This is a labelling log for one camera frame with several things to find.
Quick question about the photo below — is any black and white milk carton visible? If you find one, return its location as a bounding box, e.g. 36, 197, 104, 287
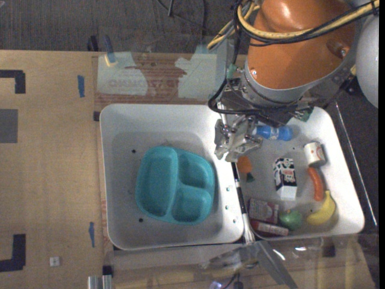
272, 157, 298, 201

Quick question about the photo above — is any blue plastic bottle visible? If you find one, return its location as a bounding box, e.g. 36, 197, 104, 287
251, 124, 294, 142

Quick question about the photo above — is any yellow banana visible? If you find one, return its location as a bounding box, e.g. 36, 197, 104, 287
306, 190, 337, 226

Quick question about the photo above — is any orange carrot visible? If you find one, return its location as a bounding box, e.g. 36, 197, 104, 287
236, 155, 256, 184

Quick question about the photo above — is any thin black and white rod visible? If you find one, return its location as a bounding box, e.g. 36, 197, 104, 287
230, 161, 256, 244

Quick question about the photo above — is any white plastic tray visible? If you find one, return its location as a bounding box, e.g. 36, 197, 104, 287
99, 103, 245, 251
231, 105, 366, 241

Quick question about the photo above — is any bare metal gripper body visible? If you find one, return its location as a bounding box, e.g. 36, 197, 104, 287
218, 78, 305, 126

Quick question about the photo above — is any white small can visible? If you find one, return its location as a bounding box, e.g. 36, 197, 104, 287
303, 141, 327, 167

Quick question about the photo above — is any brown cardboard board red print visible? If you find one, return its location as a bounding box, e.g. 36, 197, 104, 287
91, 52, 248, 272

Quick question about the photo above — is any pink and white carton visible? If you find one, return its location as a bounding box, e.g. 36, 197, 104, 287
247, 197, 280, 225

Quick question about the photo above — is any red and white packet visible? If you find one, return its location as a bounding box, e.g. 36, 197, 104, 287
250, 219, 290, 238

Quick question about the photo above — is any orange sausage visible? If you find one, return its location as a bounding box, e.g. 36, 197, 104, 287
307, 167, 325, 202

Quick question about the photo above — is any teal divided plate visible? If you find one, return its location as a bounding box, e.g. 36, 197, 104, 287
135, 145, 217, 226

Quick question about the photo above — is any green apple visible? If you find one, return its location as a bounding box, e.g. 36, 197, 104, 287
279, 209, 303, 232

